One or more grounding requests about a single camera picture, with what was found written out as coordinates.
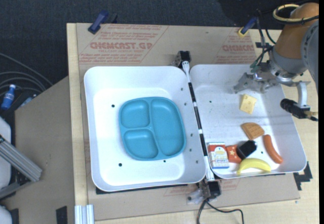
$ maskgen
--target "toy banana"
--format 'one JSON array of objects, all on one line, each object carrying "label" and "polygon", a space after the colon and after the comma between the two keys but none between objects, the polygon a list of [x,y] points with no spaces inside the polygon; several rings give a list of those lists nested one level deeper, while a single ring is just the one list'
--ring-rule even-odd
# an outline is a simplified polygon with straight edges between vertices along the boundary
[{"label": "toy banana", "polygon": [[267,172],[271,172],[271,166],[267,162],[257,158],[245,158],[241,161],[239,168],[236,171],[237,175],[240,175],[241,171],[248,168],[257,168]]}]

